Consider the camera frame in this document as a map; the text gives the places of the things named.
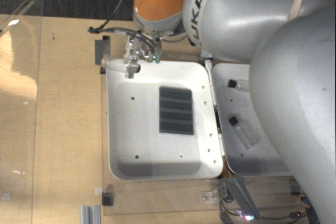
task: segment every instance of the clear bottle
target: clear bottle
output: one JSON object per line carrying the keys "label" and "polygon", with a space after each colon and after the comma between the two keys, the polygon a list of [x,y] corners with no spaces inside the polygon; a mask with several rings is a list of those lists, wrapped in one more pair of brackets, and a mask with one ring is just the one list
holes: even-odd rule
{"label": "clear bottle", "polygon": [[249,87],[248,87],[248,81],[247,80],[243,80],[243,79],[239,79],[239,80],[233,80],[230,79],[227,83],[227,86],[229,88],[234,88],[237,91],[240,92],[249,92]]}
{"label": "clear bottle", "polygon": [[235,116],[229,117],[228,120],[234,132],[247,150],[256,144],[256,140],[254,139],[254,137],[241,122],[238,122]]}

